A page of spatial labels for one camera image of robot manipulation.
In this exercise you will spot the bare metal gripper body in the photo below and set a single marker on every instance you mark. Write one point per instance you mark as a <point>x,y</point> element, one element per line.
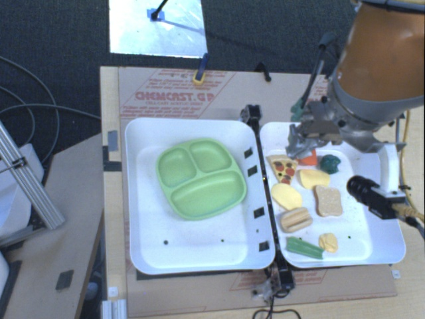
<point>320,121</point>

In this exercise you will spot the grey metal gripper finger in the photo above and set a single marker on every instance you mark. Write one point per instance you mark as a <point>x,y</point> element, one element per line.
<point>307,148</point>
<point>293,143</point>

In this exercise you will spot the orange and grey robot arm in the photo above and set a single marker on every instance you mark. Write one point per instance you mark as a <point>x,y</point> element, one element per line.
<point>375,58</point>

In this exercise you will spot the orange carrot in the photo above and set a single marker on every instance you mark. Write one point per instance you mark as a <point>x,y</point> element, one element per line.
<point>310,159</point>

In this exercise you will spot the green broccoli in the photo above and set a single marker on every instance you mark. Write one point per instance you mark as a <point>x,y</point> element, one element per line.
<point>329,164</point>

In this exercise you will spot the toy pizza slice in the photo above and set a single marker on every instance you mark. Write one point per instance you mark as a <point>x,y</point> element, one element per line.
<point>284,169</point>

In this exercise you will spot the yellow toy cheese wedge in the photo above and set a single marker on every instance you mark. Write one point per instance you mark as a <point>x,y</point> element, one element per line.
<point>313,178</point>

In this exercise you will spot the toy bread slice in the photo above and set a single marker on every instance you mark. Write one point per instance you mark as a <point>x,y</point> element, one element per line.
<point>328,200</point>

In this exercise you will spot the thin black rod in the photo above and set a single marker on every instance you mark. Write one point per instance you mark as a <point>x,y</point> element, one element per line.
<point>269,198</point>

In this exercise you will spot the toy hot dog bun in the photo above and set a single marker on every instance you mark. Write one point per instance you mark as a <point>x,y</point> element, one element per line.
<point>295,219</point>

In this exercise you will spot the green divided plate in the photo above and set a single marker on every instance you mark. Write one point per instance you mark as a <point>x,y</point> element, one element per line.
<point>199,181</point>

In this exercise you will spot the white plastic tray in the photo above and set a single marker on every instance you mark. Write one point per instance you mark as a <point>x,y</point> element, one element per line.
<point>362,238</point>
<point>199,238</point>

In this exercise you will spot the brown cardboard board red print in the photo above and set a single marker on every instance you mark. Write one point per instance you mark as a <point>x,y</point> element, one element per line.
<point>172,95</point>

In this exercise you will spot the black cylinder on white bracket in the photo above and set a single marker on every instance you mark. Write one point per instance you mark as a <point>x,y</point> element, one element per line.
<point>372,196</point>

